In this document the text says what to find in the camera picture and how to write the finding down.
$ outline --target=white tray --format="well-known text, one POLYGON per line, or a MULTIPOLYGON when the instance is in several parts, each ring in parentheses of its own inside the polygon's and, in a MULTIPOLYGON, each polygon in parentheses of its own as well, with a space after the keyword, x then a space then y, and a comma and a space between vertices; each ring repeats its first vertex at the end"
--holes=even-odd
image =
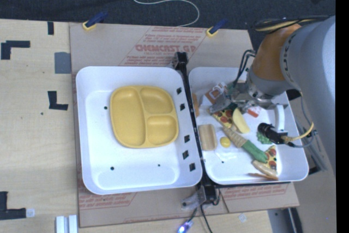
POLYGON ((200 181, 200 156, 178 72, 165 67, 86 67, 77 73, 76 90, 82 178, 92 193, 190 187, 200 181), (161 87, 171 95, 179 124, 178 138, 173 143, 127 148, 116 140, 110 120, 110 96, 115 89, 132 85, 161 87))
MULTIPOLYGON (((191 92, 197 95, 198 100, 212 87, 220 82, 228 84, 237 76, 237 68, 216 68, 216 67, 199 67, 189 73, 189 83, 191 92)), ((296 136, 298 130, 294 121, 286 93, 277 97, 273 102, 288 104, 285 109, 285 130, 291 136, 296 136)), ((204 165, 207 175, 217 184, 254 184, 265 183, 264 178, 252 177, 248 173, 259 173, 253 165, 252 157, 243 148, 230 146, 228 149, 223 148, 219 139, 224 135, 221 125, 207 112, 209 105, 200 107, 200 115, 196 118, 197 126, 202 124, 212 124, 216 130, 218 147, 215 151, 202 151, 204 165)), ((244 118, 249 125, 251 132, 243 136, 254 143, 259 149, 265 151, 270 145, 261 144, 257 140, 256 132, 260 123, 275 125, 275 114, 273 110, 263 110, 258 118, 254 118, 245 113, 244 118)), ((286 145, 276 146, 276 160, 278 165, 278 182, 300 181, 308 175, 308 161, 302 148, 292 148, 286 145)))

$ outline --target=wooden table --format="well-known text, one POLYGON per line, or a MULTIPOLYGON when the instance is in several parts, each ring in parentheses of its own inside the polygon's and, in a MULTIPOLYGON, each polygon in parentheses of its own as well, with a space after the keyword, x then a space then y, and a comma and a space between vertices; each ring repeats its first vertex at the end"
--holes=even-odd
MULTIPOLYGON (((0 60, 0 191, 8 208, 32 208, 35 216, 1 220, 3 232, 54 232, 55 217, 78 214, 71 74, 56 74, 55 53, 70 53, 69 24, 0 20, 0 42, 30 41, 12 47, 0 60), (67 110, 49 109, 48 91, 67 110)), ((209 216, 213 232, 270 233, 267 211, 209 216)), ((176 232, 185 219, 83 228, 79 232, 176 232)), ((202 217, 190 232, 208 232, 202 217)))

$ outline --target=black hole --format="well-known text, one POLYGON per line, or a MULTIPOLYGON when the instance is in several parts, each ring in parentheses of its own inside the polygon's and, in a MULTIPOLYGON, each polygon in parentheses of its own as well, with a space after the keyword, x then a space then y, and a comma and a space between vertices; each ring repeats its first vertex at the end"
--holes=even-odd
POLYGON ((186 159, 189 156, 189 152, 185 151, 184 153, 182 153, 183 159, 186 159))
POLYGON ((191 164, 189 165, 189 170, 190 170, 190 172, 192 172, 193 170, 195 170, 195 163, 191 163, 191 164))

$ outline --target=cardboard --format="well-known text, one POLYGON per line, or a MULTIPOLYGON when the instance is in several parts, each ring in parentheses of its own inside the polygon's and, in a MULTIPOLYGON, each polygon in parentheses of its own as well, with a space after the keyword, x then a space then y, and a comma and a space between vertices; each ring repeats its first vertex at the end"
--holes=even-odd
MULTIPOLYGON (((189 217, 191 211, 183 210, 180 201, 193 195, 195 187, 114 195, 95 195, 84 187, 75 77, 80 69, 92 65, 167 66, 178 51, 188 54, 188 72, 202 66, 238 67, 243 52, 252 49, 248 32, 221 29, 210 38, 204 28, 98 24, 85 31, 80 23, 70 23, 70 47, 80 227, 189 217)), ((293 183, 220 191, 221 202, 207 207, 207 215, 299 205, 293 183)))

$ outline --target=blue clamp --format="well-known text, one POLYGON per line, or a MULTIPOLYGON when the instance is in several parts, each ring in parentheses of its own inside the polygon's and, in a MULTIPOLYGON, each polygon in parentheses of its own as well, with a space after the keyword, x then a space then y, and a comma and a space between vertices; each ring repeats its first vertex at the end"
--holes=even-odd
POLYGON ((220 20, 216 25, 210 27, 206 30, 206 35, 209 37, 213 37, 218 32, 219 28, 222 28, 228 22, 227 19, 220 20))
POLYGON ((96 23, 103 22, 108 16, 107 12, 100 12, 82 24, 83 29, 90 31, 96 27, 96 23))

